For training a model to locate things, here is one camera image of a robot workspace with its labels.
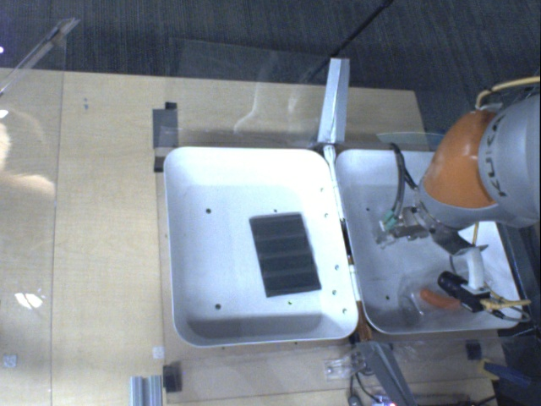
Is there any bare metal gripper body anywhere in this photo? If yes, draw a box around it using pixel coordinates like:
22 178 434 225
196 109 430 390
395 206 436 243

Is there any white plastic tray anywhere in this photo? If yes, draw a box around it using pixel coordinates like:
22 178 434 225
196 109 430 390
162 145 360 348
333 148 523 336

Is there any orange sausage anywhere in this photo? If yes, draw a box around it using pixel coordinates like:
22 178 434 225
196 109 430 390
420 288 464 311

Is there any black ribbed rectangular pad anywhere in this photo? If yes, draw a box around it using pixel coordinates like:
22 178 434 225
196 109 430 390
248 211 323 299

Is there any black cylinder on white bracket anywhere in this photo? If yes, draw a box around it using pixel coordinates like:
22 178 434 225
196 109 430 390
437 246 495 314

